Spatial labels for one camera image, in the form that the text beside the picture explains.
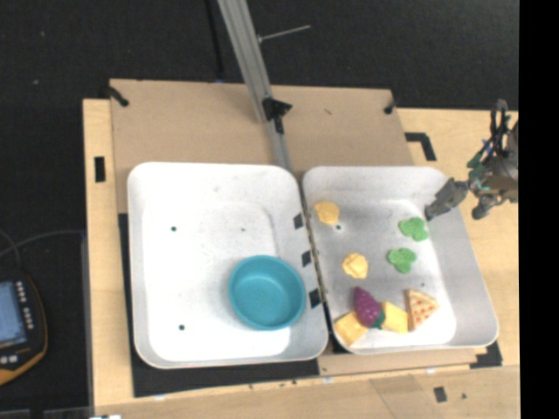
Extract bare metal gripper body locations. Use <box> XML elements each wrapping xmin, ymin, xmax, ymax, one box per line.
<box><xmin>476</xmin><ymin>134</ymin><xmax>520</xmax><ymax>203</ymax></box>

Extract green broccoli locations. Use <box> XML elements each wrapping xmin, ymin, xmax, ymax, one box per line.
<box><xmin>386</xmin><ymin>247</ymin><xmax>418</xmax><ymax>275</ymax></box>
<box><xmin>397</xmin><ymin>216</ymin><xmax>431</xmax><ymax>243</ymax></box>

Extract white plastic tray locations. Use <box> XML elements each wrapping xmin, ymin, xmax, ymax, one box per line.
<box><xmin>126</xmin><ymin>161</ymin><xmax>330</xmax><ymax>370</ymax></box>
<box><xmin>300</xmin><ymin>165</ymin><xmax>500</xmax><ymax>356</ymax></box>

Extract yellow biscuit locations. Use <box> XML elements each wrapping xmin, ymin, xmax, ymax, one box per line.
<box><xmin>314</xmin><ymin>201</ymin><xmax>342</xmax><ymax>226</ymax></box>
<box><xmin>342</xmin><ymin>252</ymin><xmax>369</xmax><ymax>280</ymax></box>

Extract pizza slice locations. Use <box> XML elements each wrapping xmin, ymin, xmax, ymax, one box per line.
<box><xmin>404</xmin><ymin>288</ymin><xmax>440</xmax><ymax>333</ymax></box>

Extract yellow cheese wedge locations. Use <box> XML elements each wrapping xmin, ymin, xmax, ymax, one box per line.
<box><xmin>334</xmin><ymin>311</ymin><xmax>369</xmax><ymax>347</ymax></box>
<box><xmin>380</xmin><ymin>300</ymin><xmax>410</xmax><ymax>335</ymax></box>

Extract purple grapes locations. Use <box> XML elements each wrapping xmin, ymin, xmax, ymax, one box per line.
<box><xmin>351</xmin><ymin>285</ymin><xmax>388</xmax><ymax>331</ymax></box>

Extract thin black and white rod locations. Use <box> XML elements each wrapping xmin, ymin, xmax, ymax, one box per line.
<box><xmin>298</xmin><ymin>180</ymin><xmax>329</xmax><ymax>310</ymax></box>

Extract blue bowl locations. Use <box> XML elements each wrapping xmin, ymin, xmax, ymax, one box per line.
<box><xmin>227</xmin><ymin>254</ymin><xmax>307</xmax><ymax>333</ymax></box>

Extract brown cardboard board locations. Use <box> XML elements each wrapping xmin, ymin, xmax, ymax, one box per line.
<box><xmin>107</xmin><ymin>78</ymin><xmax>480</xmax><ymax>377</ymax></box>

